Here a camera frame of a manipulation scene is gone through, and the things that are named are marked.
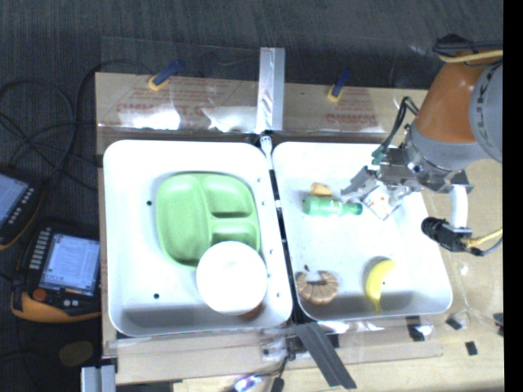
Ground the brown cardboard board red print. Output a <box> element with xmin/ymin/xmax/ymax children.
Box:
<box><xmin>94</xmin><ymin>71</ymin><xmax>504</xmax><ymax>385</ymax></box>

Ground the black cylinder on white bracket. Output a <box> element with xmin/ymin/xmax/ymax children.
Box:
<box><xmin>421</xmin><ymin>184</ymin><xmax>475</xmax><ymax>254</ymax></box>

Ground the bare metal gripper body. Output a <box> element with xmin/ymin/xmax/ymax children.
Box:
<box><xmin>377</xmin><ymin>146</ymin><xmax>455</xmax><ymax>191</ymax></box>

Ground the white bowl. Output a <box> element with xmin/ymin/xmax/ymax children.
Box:
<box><xmin>195</xmin><ymin>240</ymin><xmax>269</xmax><ymax>316</ymax></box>

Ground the white carton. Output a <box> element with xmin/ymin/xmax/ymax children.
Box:
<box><xmin>360</xmin><ymin>185</ymin><xmax>404</xmax><ymax>221</ymax></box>

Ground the brown toy croissant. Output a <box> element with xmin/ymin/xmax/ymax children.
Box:
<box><xmin>295</xmin><ymin>269</ymin><xmax>340</xmax><ymax>305</ymax></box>

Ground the white plastic tray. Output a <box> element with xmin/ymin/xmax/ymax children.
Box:
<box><xmin>101</xmin><ymin>139</ymin><xmax>294</xmax><ymax>338</ymax></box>
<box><xmin>270</xmin><ymin>140</ymin><xmax>454</xmax><ymax>323</ymax></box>

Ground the green bottle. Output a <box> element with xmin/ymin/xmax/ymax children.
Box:
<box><xmin>302</xmin><ymin>194</ymin><xmax>364</xmax><ymax>219</ymax></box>

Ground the green divided plate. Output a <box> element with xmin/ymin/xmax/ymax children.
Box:
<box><xmin>155</xmin><ymin>171</ymin><xmax>263</xmax><ymax>270</ymax></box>

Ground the yellow banana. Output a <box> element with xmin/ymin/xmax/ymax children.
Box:
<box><xmin>364</xmin><ymin>259</ymin><xmax>397</xmax><ymax>314</ymax></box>

